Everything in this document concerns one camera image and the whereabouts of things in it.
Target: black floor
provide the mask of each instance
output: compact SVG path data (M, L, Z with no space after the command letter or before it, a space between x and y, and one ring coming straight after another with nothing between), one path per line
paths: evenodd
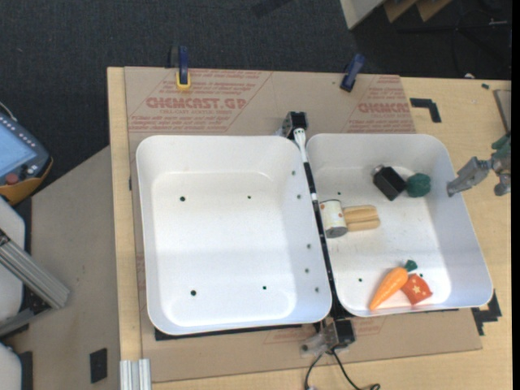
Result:
M53 155L45 183L108 145L106 68L162 67L172 43L191 67L342 72L360 52L365 73L511 79L510 26L453 27L510 22L512 0L454 0L426 23L380 7L351 31L339 0L269 1L0 0L0 102Z

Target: blue clamp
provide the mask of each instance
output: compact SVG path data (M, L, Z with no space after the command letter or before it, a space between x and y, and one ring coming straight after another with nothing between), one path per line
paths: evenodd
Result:
M179 46L179 71L176 73L177 88L188 89L191 86L191 77L188 71L188 48Z
M352 88L354 88L354 83L356 82L356 75L361 71L361 68L363 68L364 64L365 57L361 54L356 54L352 62L347 67L346 74L340 84L341 89L344 89L349 93L352 91Z

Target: orange carrot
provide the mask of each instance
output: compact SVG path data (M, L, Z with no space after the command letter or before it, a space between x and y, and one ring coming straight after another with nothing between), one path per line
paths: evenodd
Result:
M391 295L402 288L408 281L408 272L415 269L417 269L417 264L413 260L409 260L404 267L396 267L384 276L383 281L375 291L375 295L369 305L370 310L377 308Z

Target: can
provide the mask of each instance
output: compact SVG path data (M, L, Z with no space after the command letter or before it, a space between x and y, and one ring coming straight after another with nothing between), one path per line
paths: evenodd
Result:
M323 201L319 204L319 210L322 215L323 230L327 238L337 238L346 234L347 223L343 216L341 202L336 199Z

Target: blue screen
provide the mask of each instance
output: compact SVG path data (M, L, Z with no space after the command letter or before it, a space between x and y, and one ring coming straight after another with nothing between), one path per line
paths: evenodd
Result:
M0 125L0 176L4 176L36 155L33 149L18 138L18 135Z

